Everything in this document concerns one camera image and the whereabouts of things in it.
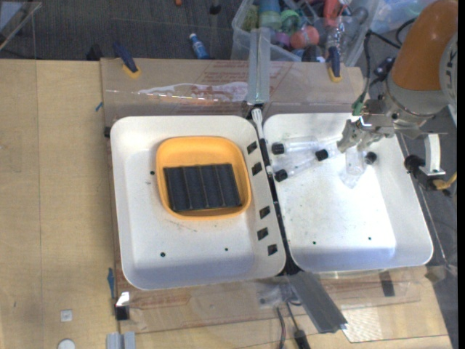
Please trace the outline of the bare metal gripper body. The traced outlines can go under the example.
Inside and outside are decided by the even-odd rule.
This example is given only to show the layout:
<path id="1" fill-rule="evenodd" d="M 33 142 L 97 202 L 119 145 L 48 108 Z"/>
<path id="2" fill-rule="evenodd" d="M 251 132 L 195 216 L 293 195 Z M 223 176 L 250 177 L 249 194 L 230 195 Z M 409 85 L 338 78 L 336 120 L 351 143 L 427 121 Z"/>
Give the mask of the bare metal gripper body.
<path id="1" fill-rule="evenodd" d="M 371 134 L 393 135 L 398 132 L 419 137 L 423 134 L 421 127 L 432 117 L 432 114 L 411 112 L 393 99 L 368 100 L 361 109 L 358 126 Z"/>

